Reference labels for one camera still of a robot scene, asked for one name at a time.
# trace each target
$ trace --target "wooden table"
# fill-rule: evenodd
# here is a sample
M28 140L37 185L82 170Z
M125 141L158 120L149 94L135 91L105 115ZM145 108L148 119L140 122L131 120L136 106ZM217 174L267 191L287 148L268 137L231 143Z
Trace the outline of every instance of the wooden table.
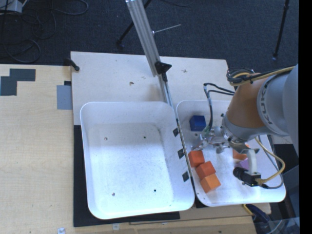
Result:
M0 96L1 233L255 234L241 205L192 207L179 220L73 227L73 110L58 109L57 86L71 81L72 67L0 64L35 69L35 81L17 81L17 93ZM270 213L269 203L257 204Z

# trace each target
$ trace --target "black tripod leg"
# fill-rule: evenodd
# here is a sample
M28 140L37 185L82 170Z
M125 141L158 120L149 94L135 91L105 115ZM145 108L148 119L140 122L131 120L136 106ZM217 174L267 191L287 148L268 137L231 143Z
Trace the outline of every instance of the black tripod leg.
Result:
M147 2L144 4L144 9L146 9L146 7L150 4L152 0L147 0ZM128 28L125 30L125 32L122 34L122 36L117 40L117 45L120 47L124 47L122 44L122 40L124 39L124 37L129 33L129 31L131 30L131 28L133 27L133 22L128 26Z
M281 27L279 29L279 35L278 35L278 39L277 39L277 44L276 44L276 48L275 51L273 53L273 60L276 60L276 57L278 55L278 49L279 49L279 45L281 43L281 39L282 39L282 34L283 34L283 28L284 28L284 23L285 23L285 18L286 18L286 13L287 10L289 8L289 0L285 0L285 4L284 4L284 13L283 13L283 18L282 18L282 22L281 22Z

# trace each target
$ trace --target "dark blue cube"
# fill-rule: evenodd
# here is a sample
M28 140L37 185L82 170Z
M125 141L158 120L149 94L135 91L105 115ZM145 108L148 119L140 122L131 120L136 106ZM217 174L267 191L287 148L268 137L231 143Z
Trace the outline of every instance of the dark blue cube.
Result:
M190 127L192 132L203 131L206 127L205 117L203 115L193 115L190 119Z

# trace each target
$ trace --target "blue square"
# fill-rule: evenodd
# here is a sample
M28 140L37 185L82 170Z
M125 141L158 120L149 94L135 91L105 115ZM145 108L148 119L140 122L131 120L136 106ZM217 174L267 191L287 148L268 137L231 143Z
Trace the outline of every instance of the blue square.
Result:
M192 132L203 131L206 127L205 117L203 115L193 115L190 119L190 127Z

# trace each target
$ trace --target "orange block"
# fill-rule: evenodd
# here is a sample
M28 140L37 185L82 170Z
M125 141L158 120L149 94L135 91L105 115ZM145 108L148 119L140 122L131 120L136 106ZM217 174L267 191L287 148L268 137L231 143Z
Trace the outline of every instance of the orange block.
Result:
M244 160L247 158L247 154L240 154L238 151L233 149L233 158Z
M190 151L188 156L189 156L191 167L197 167L200 164L205 162L205 158L204 158L202 150Z
M204 177L200 181L200 185L204 189L205 193L207 193L207 192L219 187L221 185L221 183L220 183L218 177L216 176L216 174L211 174L209 176Z
M204 177L214 174L215 168L211 161L207 161L206 163L200 164L196 168L196 172L199 176L199 179L202 180Z

